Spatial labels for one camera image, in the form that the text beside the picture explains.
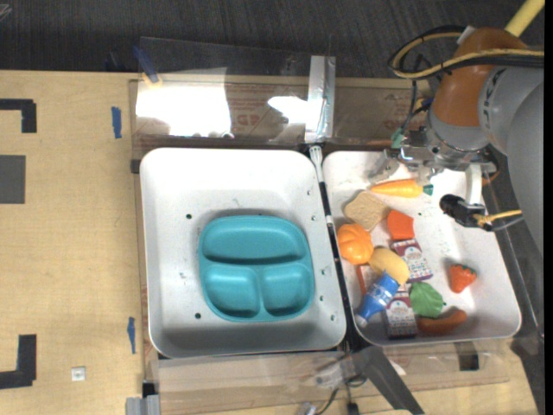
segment toy orange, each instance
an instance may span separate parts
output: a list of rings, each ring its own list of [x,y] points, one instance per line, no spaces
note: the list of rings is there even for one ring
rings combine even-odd
[[[371,259],[374,252],[371,235],[364,227],[354,224],[345,224],[336,234],[340,255],[352,265],[363,265]]]

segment wooden table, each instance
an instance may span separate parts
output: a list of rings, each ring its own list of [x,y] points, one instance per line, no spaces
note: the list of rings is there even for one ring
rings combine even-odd
[[[144,374],[137,215],[130,172],[135,74],[0,71],[1,99],[32,99],[37,133],[0,111],[0,155],[26,156],[24,204],[0,204],[0,372],[16,366],[17,337],[37,337],[33,386],[0,390],[0,413],[124,413]],[[115,138],[111,108],[122,112]],[[136,324],[136,352],[127,333]],[[427,413],[537,413],[519,358],[506,383],[415,392]],[[72,381],[72,368],[86,379]],[[343,401],[328,414],[345,413]],[[392,413],[380,396],[362,413]],[[296,406],[236,411],[295,413]]]

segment small box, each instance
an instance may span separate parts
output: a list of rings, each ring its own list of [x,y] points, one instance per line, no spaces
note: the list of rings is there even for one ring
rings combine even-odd
[[[383,320],[388,338],[409,338],[416,336],[415,313],[411,308],[409,292],[398,290],[383,312]]]
[[[427,280],[434,275],[416,239],[397,241],[392,243],[390,248],[407,263],[410,272],[408,283]]]

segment teal divided plate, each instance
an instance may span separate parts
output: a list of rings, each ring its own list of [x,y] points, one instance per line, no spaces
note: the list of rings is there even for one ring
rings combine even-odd
[[[233,322],[274,322],[311,304],[315,277],[305,235],[265,215],[211,221],[200,236],[200,280],[211,310]]]

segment toy bread slice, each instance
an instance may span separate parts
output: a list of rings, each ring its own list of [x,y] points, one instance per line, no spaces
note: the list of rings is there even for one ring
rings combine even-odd
[[[371,231],[385,219],[390,211],[389,207],[368,191],[361,192],[344,207],[346,218],[360,224],[367,231]]]

